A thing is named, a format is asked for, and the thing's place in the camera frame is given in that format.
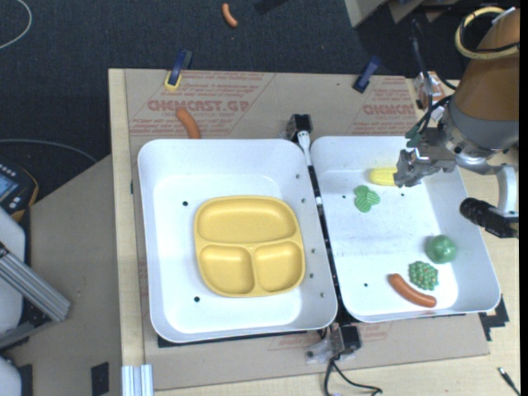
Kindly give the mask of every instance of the orange sausage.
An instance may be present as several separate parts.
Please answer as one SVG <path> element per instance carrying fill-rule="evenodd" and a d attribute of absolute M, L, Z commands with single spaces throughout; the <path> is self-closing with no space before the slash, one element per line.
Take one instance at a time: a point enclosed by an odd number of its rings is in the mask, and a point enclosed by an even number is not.
<path fill-rule="evenodd" d="M 236 28 L 238 26 L 238 21 L 233 17 L 233 15 L 231 15 L 231 12 L 229 11 L 229 5 L 227 3 L 222 5 L 222 15 L 224 15 L 225 21 L 228 22 L 231 27 Z"/>
<path fill-rule="evenodd" d="M 436 306 L 436 298 L 434 296 L 425 295 L 422 292 L 413 289 L 398 273 L 389 275 L 389 283 L 393 286 L 394 290 L 413 304 L 427 308 L 433 308 Z"/>
<path fill-rule="evenodd" d="M 185 126 L 189 138 L 201 138 L 200 129 L 198 129 L 196 120 L 189 114 L 186 109 L 180 107 L 176 112 L 176 118 Z"/>

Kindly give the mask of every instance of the white tray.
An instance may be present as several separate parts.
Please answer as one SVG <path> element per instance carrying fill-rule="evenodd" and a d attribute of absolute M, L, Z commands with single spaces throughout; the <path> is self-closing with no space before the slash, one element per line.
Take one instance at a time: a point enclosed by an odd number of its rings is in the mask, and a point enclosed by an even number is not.
<path fill-rule="evenodd" d="M 337 297 L 317 206 L 298 146 L 283 139 L 157 139 L 138 157 L 156 332 L 171 342 L 320 329 L 337 313 Z M 282 199 L 295 212 L 305 250 L 299 287 L 273 296 L 229 298 L 201 279 L 193 220 L 218 196 Z"/>
<path fill-rule="evenodd" d="M 410 188 L 377 186 L 374 167 L 395 166 L 406 140 L 400 137 L 323 137 L 311 148 L 337 278 L 347 311 L 364 322 L 493 309 L 500 290 L 479 227 L 463 218 L 467 197 L 458 169 L 439 172 Z M 381 202 L 368 213 L 354 205 L 354 189 L 367 185 Z M 424 248 L 428 238 L 449 236 L 458 247 L 454 261 L 433 264 Z M 398 295 L 390 273 L 408 280 L 408 265 L 432 264 L 439 285 L 434 309 L 424 309 Z"/>

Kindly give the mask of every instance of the yellow plate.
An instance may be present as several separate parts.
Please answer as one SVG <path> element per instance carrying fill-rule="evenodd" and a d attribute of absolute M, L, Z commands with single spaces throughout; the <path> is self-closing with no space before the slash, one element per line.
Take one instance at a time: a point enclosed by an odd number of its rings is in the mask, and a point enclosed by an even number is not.
<path fill-rule="evenodd" d="M 227 196 L 196 211 L 194 236 L 204 282 L 224 296 L 275 295 L 304 277 L 294 211 L 270 196 Z"/>

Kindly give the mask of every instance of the black connector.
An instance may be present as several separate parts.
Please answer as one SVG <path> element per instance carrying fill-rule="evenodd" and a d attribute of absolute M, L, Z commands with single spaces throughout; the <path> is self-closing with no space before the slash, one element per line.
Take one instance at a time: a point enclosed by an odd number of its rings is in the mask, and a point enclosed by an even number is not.
<path fill-rule="evenodd" d="M 351 354 L 361 348 L 361 336 L 360 331 L 356 326 L 350 324 L 341 326 L 341 335 L 343 337 L 343 343 L 345 350 L 341 352 L 343 355 Z"/>
<path fill-rule="evenodd" d="M 291 115 L 286 125 L 286 138 L 293 143 L 299 142 L 297 133 L 301 130 L 308 133 L 312 131 L 312 118 L 310 115 Z"/>

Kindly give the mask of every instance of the green ball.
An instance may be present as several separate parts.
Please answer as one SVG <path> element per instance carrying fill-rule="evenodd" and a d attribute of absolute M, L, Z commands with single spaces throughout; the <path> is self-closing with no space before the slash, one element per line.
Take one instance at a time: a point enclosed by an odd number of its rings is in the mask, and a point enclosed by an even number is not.
<path fill-rule="evenodd" d="M 436 264 L 453 261 L 457 251 L 458 248 L 453 241 L 443 234 L 430 239 L 426 245 L 426 254 Z"/>

